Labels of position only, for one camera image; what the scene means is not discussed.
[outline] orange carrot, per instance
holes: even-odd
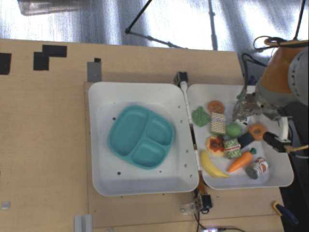
[[[228,172],[233,172],[238,168],[241,168],[242,166],[246,165],[250,161],[252,161],[252,154],[256,153],[256,149],[252,148],[250,151],[242,153],[241,157],[237,158],[233,164],[228,169]]]

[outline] metallic floor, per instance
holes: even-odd
[[[272,50],[256,52],[254,39],[268,35],[291,40],[301,3],[301,0],[153,0],[133,27],[133,34],[125,34],[125,28],[146,1],[0,0],[0,38],[236,51],[238,55],[249,53],[268,63]],[[307,0],[299,39],[309,38],[308,4]],[[263,71],[263,67],[249,65],[249,77],[256,80]],[[296,127],[304,138],[302,143],[308,143],[308,108],[297,104],[287,110],[295,117]],[[284,193],[286,202],[293,205],[296,200],[287,198],[289,190]],[[288,225],[285,228],[293,231]]]

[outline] tin can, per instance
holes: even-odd
[[[257,179],[267,169],[268,163],[265,161],[264,158],[259,157],[247,167],[246,173],[251,179]]]

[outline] yellow banana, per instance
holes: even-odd
[[[208,156],[208,153],[206,150],[203,150],[200,155],[201,164],[203,169],[207,173],[209,173],[212,177],[218,178],[218,177],[224,177],[229,178],[228,174],[224,174],[220,169],[218,169],[212,162],[211,159]]]

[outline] brown donut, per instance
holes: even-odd
[[[211,101],[207,106],[210,112],[222,114],[225,111],[224,105],[220,101]]]
[[[264,133],[267,131],[265,126],[259,124],[259,123],[254,123],[249,126],[248,132],[252,135],[254,140],[256,141],[261,141],[263,139]]]

